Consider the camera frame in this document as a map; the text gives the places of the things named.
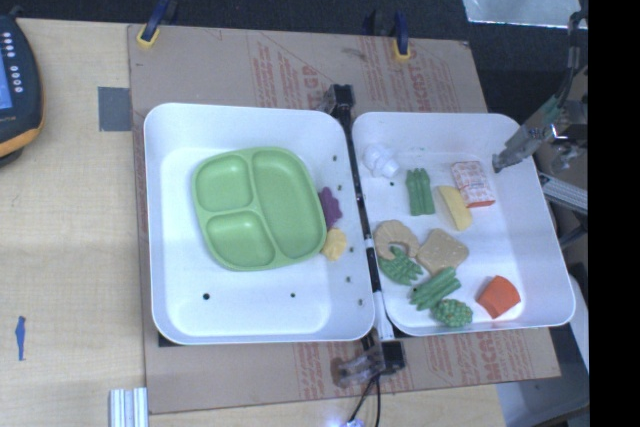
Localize thin black and white rod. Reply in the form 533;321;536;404
338;104;396;342

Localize white plastic bottle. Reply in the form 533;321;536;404
362;143;401;178

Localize green bumpy toy food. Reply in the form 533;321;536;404
430;298;474;329

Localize black block with thin wires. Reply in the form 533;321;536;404
323;83;357;117
331;339;407;387

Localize yellow toy cheese wedge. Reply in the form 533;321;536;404
436;185;474;232

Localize orange and white carton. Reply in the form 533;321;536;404
450;160;497;209

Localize purple toy grapes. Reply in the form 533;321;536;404
318;186;344;232

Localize brown cardboard board red print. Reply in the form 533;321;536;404
125;23;562;415

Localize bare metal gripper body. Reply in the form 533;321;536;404
528;95;589;150

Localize green toy beans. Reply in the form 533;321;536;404
409;266;462;312

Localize orange toy wedge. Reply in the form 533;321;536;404
475;275;522;320

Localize yellow bumpy toy food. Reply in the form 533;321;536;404
320;228;348;262

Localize green toy asparagus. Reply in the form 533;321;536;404
404;167;436;217

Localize tan toy bread slice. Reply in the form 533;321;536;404
415;228;470;277

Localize green divided plate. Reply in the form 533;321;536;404
190;146;328;272

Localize white plastic tray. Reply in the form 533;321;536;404
143;102;376;346
351;111;577;338

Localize green toy pea pods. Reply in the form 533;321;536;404
377;245;424;287

